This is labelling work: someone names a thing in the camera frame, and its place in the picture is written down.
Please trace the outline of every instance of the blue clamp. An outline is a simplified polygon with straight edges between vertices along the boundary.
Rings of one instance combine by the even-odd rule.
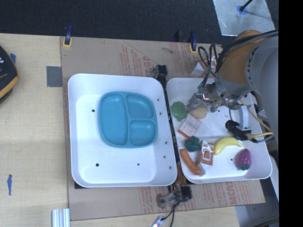
[[[68,23],[66,36],[63,39],[63,46],[64,47],[70,47],[71,46],[71,41],[72,41],[71,30],[72,30],[72,23]]]
[[[197,53],[198,52],[198,49],[197,49],[197,36],[196,34],[191,31],[190,32],[190,52],[192,53]]]

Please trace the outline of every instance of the white tray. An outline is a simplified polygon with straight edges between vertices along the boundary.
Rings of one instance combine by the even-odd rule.
[[[201,82],[201,79],[191,78],[173,78],[169,80],[167,82],[169,104],[172,105],[174,102],[180,101],[186,106],[192,95],[197,92],[197,87]],[[248,94],[243,101],[247,105],[252,105],[250,110],[255,113],[252,95]],[[225,123],[229,119],[229,110],[226,106],[220,106],[218,111],[214,113],[211,113],[208,108],[208,113],[204,119],[200,120],[202,123],[194,136],[198,137],[200,140],[206,140],[213,143],[220,138],[232,136],[225,127]],[[232,119],[239,122],[239,114],[237,111],[232,111]],[[177,132],[183,121],[178,122],[175,118],[172,120],[178,147],[179,149],[185,148],[184,143],[186,138]],[[249,126],[251,127],[251,132],[253,134],[262,133],[260,124],[251,114],[249,114]],[[207,169],[206,174],[203,176],[192,174],[181,159],[184,176],[192,183],[215,183],[268,178],[271,175],[272,164],[266,144],[264,142],[258,144],[252,143],[249,140],[244,140],[243,143],[244,145],[242,147],[227,146],[220,154],[214,155],[213,165]],[[246,171],[239,170],[235,165],[236,155],[244,148],[249,149],[252,161],[251,167]],[[189,152],[189,155],[193,161],[195,161],[196,152]]]
[[[142,94],[154,104],[156,140],[142,148],[116,148],[102,139],[98,105],[108,92]],[[68,82],[71,172],[83,187],[164,186],[177,178],[165,97],[159,81],[148,77],[76,74]]]

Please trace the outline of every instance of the toy sausage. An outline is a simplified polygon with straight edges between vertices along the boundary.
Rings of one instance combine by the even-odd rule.
[[[188,168],[196,175],[201,174],[201,169],[197,167],[197,165],[193,162],[193,160],[190,158],[187,149],[183,148],[180,150],[180,155],[184,161],[184,163],[188,166]]]

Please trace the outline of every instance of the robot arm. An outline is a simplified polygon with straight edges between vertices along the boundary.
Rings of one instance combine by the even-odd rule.
[[[267,119],[278,142],[278,31],[260,33],[247,30],[220,54],[213,84],[201,83],[189,100],[187,110],[202,101],[211,105],[237,109],[238,101],[254,91],[261,98]]]

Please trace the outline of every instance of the black fabric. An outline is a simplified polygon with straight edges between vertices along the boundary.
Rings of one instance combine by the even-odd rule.
[[[266,0],[276,29],[279,0]],[[213,0],[0,0],[0,33],[172,41],[179,29],[198,43],[230,44]]]

